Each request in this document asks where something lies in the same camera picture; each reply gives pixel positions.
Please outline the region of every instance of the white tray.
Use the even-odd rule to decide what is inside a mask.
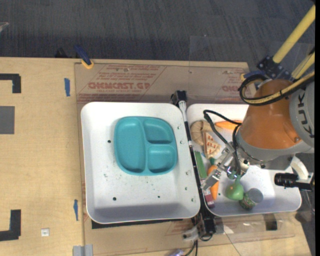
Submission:
[[[187,109],[187,119],[191,126],[194,122],[205,120],[204,110],[216,111],[231,120],[243,120],[247,112],[248,105],[244,104],[193,104]],[[222,118],[209,114],[212,121],[224,121]],[[212,132],[214,139],[224,148],[223,142]],[[222,135],[228,142],[232,140],[232,132],[225,130]],[[202,147],[195,142],[193,143],[194,150],[202,152]],[[206,168],[209,168],[210,163],[202,157]],[[274,183],[276,173],[292,172],[292,169],[286,171],[261,169],[257,166],[250,166],[247,173],[241,178],[240,182],[243,185],[244,191],[251,188],[259,189],[263,194],[263,201],[248,211],[243,209],[238,201],[228,199],[224,193],[228,185],[234,182],[230,180],[226,173],[222,173],[220,177],[217,200],[214,201],[214,208],[209,209],[214,215],[240,216],[251,214],[266,214],[279,212],[294,212],[301,206],[302,199],[300,191],[297,187],[287,188],[277,186]]]
[[[119,119],[154,117],[167,121],[177,145],[175,168],[138,176],[121,170],[114,152]],[[169,103],[91,102],[81,110],[87,213],[97,223],[186,219],[200,209],[193,164],[181,111]]]

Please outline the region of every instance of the wooden table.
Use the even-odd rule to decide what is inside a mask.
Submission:
[[[0,73],[21,76],[21,93],[13,93],[11,81],[0,80],[0,106],[13,106],[15,112],[14,134],[0,134],[0,232],[10,229],[11,210],[21,211],[20,236],[18,239],[0,241],[0,255],[72,255],[73,246],[84,246],[90,241],[82,214],[74,67],[78,62],[78,59],[0,58]],[[94,62],[189,64],[183,61],[144,60]],[[70,81],[70,96],[66,96],[65,78]],[[225,240],[222,244],[211,246],[200,243],[198,255],[310,255],[300,223],[291,217],[287,220],[283,227],[293,235],[234,244]],[[116,227],[113,230],[124,238],[128,236],[125,228]],[[223,239],[225,235],[217,235],[217,238],[219,236]],[[112,239],[106,237],[110,247]],[[90,243],[95,252],[95,241]],[[158,241],[153,239],[149,243],[156,244]],[[143,255],[163,256],[172,252],[170,247],[167,251],[162,248],[163,245],[155,249],[158,252]],[[112,251],[96,253],[99,256],[121,254]],[[143,251],[125,251],[123,255],[139,256],[140,253]]]

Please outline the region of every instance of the yellow tube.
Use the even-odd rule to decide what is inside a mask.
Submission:
[[[292,77],[294,79],[299,79],[308,68],[315,63],[315,51],[312,54],[309,54],[295,69],[292,71]]]
[[[289,37],[285,40],[281,48],[277,51],[277,53],[273,56],[273,61],[275,63],[280,63],[287,53],[292,49],[292,47],[296,44],[299,38],[304,34],[304,32],[308,29],[308,27],[314,22],[316,19],[316,6],[313,5],[311,9],[307,12],[307,14],[303,17],[300,23],[296,26],[294,31],[289,35]]]

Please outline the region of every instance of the gray square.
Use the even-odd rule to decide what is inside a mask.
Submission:
[[[14,106],[0,106],[0,134],[15,134]]]

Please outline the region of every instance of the teal divided dish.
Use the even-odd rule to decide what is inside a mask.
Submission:
[[[144,116],[121,118],[115,126],[113,140],[116,162],[128,174],[166,174],[177,164],[174,131],[162,119]]]

